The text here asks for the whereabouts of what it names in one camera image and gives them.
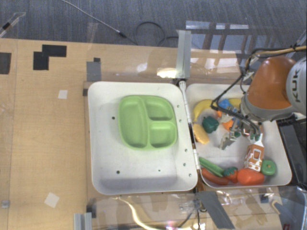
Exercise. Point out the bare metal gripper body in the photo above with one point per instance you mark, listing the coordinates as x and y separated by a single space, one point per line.
244 123

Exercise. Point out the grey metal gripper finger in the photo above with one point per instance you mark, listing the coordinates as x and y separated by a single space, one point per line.
231 138
223 143

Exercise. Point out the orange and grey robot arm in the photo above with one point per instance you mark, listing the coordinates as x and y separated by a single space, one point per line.
268 85

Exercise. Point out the orange round toy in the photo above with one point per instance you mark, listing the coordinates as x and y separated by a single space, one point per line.
227 125

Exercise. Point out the dark green pepper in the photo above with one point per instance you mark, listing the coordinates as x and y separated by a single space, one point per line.
209 124

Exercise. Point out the yellow rounded toy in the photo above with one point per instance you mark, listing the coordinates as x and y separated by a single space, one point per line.
235 102

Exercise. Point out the yellow corn cob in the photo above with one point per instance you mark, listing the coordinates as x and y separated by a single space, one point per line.
201 134

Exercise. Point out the blue toy block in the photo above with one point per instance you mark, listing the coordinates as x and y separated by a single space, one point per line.
225 103

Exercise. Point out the white and orange carton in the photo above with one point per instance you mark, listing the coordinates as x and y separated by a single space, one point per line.
254 156

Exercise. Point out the red strawberry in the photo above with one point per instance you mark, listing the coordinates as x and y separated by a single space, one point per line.
232 175

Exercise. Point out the white plastic tray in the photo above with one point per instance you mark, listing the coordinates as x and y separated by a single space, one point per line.
273 142
108 166

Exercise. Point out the red sausage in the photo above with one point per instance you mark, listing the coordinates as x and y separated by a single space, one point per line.
212 177

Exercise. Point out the orange carrot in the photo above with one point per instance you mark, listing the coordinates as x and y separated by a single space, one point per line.
249 176

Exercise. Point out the yellow banana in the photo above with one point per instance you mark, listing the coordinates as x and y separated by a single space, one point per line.
200 106

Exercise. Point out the green doughnut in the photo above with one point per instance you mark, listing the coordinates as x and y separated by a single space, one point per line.
268 168

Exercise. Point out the green divided plate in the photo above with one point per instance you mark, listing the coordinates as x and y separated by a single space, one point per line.
134 123

